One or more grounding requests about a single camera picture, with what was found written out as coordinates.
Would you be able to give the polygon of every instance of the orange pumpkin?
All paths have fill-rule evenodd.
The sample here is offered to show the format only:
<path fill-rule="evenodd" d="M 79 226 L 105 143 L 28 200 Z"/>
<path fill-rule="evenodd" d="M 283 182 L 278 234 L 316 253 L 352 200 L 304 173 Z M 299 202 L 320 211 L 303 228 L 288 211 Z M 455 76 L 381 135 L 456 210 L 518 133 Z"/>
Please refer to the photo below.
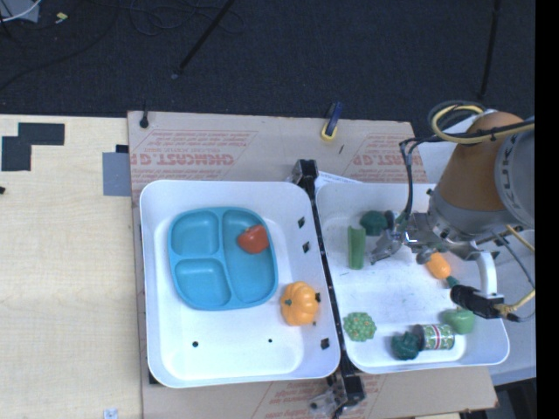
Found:
<path fill-rule="evenodd" d="M 287 285 L 281 299 L 281 314 L 287 324 L 302 326 L 312 323 L 318 311 L 318 301 L 313 287 L 303 281 Z"/>

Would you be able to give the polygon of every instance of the black fabric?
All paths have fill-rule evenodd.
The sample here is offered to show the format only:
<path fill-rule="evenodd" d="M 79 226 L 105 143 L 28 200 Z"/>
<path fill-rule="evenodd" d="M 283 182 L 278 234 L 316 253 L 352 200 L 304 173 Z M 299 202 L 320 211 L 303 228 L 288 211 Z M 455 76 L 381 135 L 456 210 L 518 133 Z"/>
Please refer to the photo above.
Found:
<path fill-rule="evenodd" d="M 323 117 L 340 101 L 417 135 L 447 100 L 535 113 L 535 0 L 501 1 L 483 100 L 495 0 L 236 0 L 173 79 L 226 2 L 43 0 L 36 24 L 0 24 L 0 113 Z"/>

